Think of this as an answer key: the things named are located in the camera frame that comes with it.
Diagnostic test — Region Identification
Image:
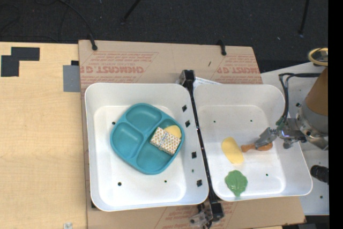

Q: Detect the black cylinder on white bracket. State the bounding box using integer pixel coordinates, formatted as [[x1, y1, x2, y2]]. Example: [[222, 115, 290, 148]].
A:
[[310, 165, 329, 184]]

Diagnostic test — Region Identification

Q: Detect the orange patterned white carton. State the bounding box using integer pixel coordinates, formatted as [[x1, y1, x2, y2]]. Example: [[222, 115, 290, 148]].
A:
[[150, 126, 182, 156]]

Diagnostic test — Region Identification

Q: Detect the brown toy chicken drumstick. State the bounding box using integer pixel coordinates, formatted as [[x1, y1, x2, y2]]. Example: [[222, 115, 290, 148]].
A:
[[240, 142, 274, 153]]

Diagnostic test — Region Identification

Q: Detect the black block with thin wires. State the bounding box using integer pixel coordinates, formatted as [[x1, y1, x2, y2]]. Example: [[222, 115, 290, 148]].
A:
[[180, 69, 196, 87], [208, 202, 223, 223]]

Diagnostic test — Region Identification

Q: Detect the thin black rod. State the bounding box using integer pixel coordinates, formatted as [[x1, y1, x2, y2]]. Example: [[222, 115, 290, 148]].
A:
[[185, 80, 217, 213]]

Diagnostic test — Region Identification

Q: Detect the brown cardboard board red print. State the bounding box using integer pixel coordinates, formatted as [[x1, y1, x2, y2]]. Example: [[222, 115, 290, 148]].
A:
[[78, 39, 307, 229]]

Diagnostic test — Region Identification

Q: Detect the yellow toy food piece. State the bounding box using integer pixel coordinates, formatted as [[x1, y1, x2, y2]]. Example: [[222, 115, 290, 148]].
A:
[[221, 137, 245, 165], [163, 124, 182, 140]]

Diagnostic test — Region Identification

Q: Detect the green toy lettuce leaf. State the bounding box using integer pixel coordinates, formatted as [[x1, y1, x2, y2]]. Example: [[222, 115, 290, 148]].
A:
[[224, 169, 249, 200]]

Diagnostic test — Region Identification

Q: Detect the blue divided plate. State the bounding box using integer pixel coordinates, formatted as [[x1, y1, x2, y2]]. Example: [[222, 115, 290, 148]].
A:
[[109, 102, 186, 176]]

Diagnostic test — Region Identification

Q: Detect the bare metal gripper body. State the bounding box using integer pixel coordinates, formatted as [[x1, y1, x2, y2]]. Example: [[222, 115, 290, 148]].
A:
[[277, 117, 329, 151]]

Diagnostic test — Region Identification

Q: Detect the white plastic tray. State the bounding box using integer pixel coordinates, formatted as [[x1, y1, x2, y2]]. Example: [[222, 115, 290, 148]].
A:
[[84, 82, 210, 212], [192, 84, 314, 202]]

